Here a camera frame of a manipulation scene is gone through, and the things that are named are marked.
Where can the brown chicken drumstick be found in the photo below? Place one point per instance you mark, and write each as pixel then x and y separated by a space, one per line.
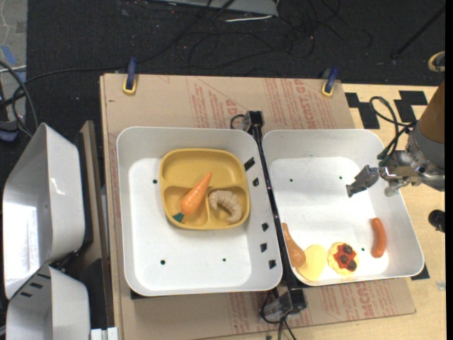
pixel 295 251

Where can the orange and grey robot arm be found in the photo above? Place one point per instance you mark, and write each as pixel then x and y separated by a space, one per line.
pixel 432 119

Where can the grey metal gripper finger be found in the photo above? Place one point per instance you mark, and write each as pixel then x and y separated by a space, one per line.
pixel 392 189
pixel 362 181

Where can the thin black rod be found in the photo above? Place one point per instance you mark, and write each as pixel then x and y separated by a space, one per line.
pixel 272 204

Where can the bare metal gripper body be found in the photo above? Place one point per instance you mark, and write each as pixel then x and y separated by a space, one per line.
pixel 407 166

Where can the yellow divided plate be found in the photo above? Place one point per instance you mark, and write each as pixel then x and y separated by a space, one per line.
pixel 187 166

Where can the beige croissant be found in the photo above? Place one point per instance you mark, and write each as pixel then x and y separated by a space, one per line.
pixel 230 202

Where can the pale yellow round chip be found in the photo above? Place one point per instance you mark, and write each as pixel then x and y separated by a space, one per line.
pixel 315 262

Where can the yellow pizza with red topping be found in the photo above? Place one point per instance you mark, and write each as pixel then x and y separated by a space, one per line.
pixel 343 259

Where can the orange carrot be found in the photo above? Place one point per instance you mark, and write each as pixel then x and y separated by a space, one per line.
pixel 194 197

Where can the orange sausage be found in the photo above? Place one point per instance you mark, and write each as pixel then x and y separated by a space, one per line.
pixel 378 237

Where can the brown cardboard board, red print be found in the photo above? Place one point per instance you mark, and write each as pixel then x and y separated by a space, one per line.
pixel 198 97

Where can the white plastic tray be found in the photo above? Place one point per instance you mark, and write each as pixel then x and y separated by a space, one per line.
pixel 198 257
pixel 311 204

